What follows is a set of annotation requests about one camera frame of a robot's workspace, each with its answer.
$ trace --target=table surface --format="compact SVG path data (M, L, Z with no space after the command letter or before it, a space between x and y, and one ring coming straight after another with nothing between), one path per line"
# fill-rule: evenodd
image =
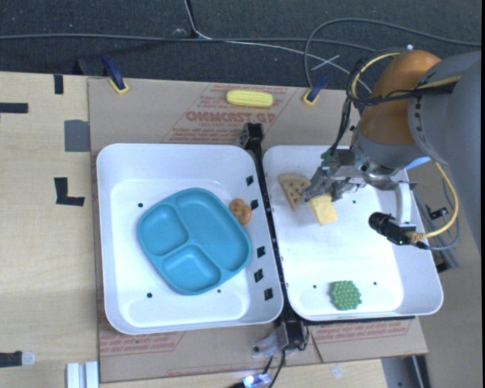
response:
M98 360L91 156L65 152L64 122L88 121L86 78L0 72L0 102L28 114L0 120L0 352L34 352L36 363L0 369L0 387L65 385L65 365ZM54 178L84 205L55 205ZM216 373L112 387L225 387L244 373ZM379 359L282 369L280 386L386 387Z

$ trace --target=brown round object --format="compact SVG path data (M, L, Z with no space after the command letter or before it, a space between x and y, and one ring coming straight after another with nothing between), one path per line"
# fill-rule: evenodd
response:
M230 202L228 208L243 226L251 220L251 207L244 200L235 198Z

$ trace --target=white tray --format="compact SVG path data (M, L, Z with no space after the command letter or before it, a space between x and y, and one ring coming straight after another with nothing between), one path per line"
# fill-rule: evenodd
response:
M104 303L115 329L135 335L228 327L268 323L280 314L284 302L259 180L245 150L115 144L100 152L97 176ZM258 204L244 227L253 246L250 263L218 288L195 296L172 290L137 240L142 214L187 188L206 189L226 205L234 198Z
M290 305L313 321L386 318L431 314L443 301L441 283L430 251L395 246L368 224L370 214L396 214L393 192L366 186L345 194L334 205L338 220L320 226L309 207L291 210L278 176L298 173L308 179L320 165L326 146L275 146L264 155L264 170L273 223ZM406 173L401 174L407 180ZM411 206L411 222L421 231L420 215ZM331 283L352 280L361 292L355 310L331 304Z

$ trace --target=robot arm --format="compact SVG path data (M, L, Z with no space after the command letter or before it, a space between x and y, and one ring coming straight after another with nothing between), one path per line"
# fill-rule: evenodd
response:
M375 61L394 56L369 99L355 95L355 82ZM350 103L365 109L350 148L339 139L304 190L304 198L329 192L332 200L367 184L399 186L395 174L422 157L448 165L471 232L481 251L480 120L481 52L441 61L424 51L389 51L365 62L351 76L340 133L348 126Z

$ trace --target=green object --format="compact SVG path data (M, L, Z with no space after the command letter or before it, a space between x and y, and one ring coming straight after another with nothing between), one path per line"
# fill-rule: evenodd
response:
M351 280L334 282L329 294L332 304L338 310L356 309L361 303L361 293Z

